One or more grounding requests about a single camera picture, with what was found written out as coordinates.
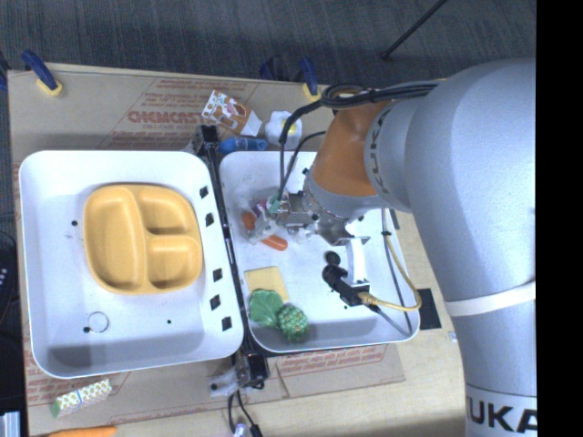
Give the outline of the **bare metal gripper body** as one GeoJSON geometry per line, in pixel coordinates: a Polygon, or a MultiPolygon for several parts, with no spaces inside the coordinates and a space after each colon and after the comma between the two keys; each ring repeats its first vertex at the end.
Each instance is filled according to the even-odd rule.
{"type": "Polygon", "coordinates": [[[284,229],[289,226],[314,225],[314,237],[322,238],[330,246],[344,246],[354,239],[354,235],[346,229],[349,219],[339,217],[321,206],[308,191],[285,193],[276,222],[284,229]]]}

